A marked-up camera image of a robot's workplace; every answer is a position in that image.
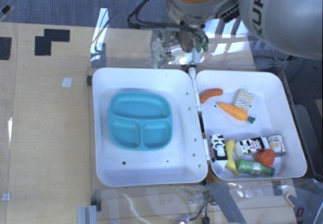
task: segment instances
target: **green bottle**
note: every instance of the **green bottle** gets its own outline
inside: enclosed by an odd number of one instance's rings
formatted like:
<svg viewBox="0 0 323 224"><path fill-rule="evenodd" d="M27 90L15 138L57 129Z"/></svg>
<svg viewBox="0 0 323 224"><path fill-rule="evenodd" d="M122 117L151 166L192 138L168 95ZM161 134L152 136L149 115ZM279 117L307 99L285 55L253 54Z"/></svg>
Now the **green bottle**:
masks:
<svg viewBox="0 0 323 224"><path fill-rule="evenodd" d="M275 169L273 167L265 167L263 164L251 160L238 159L236 161L238 172L249 173L253 175L266 174L273 176Z"/></svg>

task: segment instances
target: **white sticker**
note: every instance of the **white sticker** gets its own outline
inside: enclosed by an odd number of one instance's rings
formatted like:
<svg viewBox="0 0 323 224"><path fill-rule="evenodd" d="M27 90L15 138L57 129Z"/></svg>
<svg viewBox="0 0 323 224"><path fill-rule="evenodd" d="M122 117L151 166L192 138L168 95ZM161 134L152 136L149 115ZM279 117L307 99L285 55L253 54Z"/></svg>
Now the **white sticker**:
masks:
<svg viewBox="0 0 323 224"><path fill-rule="evenodd" d="M9 201L10 193L2 193L2 201Z"/></svg>
<svg viewBox="0 0 323 224"><path fill-rule="evenodd" d="M62 83L62 87L64 88L71 88L72 87L72 78L64 78L63 83Z"/></svg>

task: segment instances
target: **red tomato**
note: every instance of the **red tomato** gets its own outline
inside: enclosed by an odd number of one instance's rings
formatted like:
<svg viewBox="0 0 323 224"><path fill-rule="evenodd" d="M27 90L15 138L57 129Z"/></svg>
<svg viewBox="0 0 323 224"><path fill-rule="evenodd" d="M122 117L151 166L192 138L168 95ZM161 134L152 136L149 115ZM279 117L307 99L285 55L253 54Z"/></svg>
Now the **red tomato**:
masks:
<svg viewBox="0 0 323 224"><path fill-rule="evenodd" d="M271 149L264 149L257 154L257 160L265 167L269 167L274 163L275 153Z"/></svg>

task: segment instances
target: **blue plate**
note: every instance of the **blue plate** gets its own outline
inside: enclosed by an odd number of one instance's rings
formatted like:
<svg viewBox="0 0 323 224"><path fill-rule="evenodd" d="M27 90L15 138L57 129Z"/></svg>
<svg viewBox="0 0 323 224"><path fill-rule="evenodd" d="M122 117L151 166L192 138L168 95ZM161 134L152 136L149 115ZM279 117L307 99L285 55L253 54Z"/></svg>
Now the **blue plate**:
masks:
<svg viewBox="0 0 323 224"><path fill-rule="evenodd" d="M113 142L123 149L162 149L173 134L171 107L164 97L154 93L120 92L110 102L109 132Z"/></svg>

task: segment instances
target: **tin can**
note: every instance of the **tin can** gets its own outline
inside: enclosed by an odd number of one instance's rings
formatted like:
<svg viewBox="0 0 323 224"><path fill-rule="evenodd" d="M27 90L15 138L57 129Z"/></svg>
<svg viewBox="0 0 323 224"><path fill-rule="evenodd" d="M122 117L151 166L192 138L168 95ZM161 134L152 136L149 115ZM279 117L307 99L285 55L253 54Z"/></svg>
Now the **tin can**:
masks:
<svg viewBox="0 0 323 224"><path fill-rule="evenodd" d="M277 157L283 156L286 154L286 150L283 143L283 137L279 134L271 135L267 137L270 148L276 154Z"/></svg>

